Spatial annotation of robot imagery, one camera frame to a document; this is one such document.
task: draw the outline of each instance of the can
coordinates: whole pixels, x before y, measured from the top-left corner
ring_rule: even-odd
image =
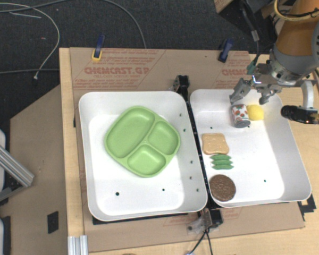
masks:
[[[235,104],[231,106],[233,122],[236,128],[245,128],[250,125],[248,111],[245,104]]]

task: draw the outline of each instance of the black floor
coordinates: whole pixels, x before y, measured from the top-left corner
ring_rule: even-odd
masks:
[[[56,0],[0,0],[1,3],[38,5]],[[234,50],[256,52],[250,30],[234,0],[220,14],[214,0],[109,0],[127,9],[138,21],[147,48],[219,49],[227,38]],[[0,10],[18,8],[0,5]],[[73,0],[38,8],[53,18],[60,31],[59,47],[95,47],[98,35],[106,35],[105,47],[144,48],[132,18],[116,5],[99,0]],[[51,52],[57,33],[40,12],[29,16],[0,13],[0,71],[37,69]],[[255,14],[262,33],[261,48],[274,40],[272,24]],[[45,69],[58,69],[58,52]],[[0,126],[59,84],[57,71],[0,74]]]

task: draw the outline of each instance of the brown patty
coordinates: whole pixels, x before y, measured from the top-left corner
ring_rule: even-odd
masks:
[[[213,197],[223,202],[231,200],[236,193],[233,180],[225,175],[213,176],[209,181],[209,187]]]

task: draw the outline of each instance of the green plate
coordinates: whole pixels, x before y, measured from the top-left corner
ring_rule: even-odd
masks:
[[[168,121],[142,106],[124,111],[104,137],[106,151],[142,177],[159,174],[177,153],[180,142]]]

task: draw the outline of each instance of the blue clamp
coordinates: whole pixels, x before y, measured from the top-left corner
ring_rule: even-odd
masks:
[[[96,49],[93,50],[92,52],[92,60],[93,61],[100,61],[101,57],[102,57],[102,47],[103,47],[103,44],[104,44],[104,40],[105,40],[105,35],[104,34],[100,34],[99,35],[99,38],[98,38],[98,41],[97,41],[97,46],[96,46]]]
[[[232,46],[234,45],[234,41],[233,39],[227,39],[226,41],[224,41],[224,43],[220,46],[220,48],[222,48],[222,52],[219,55],[218,60],[220,62],[225,62],[227,60],[228,57],[228,52],[229,50],[232,48]]]

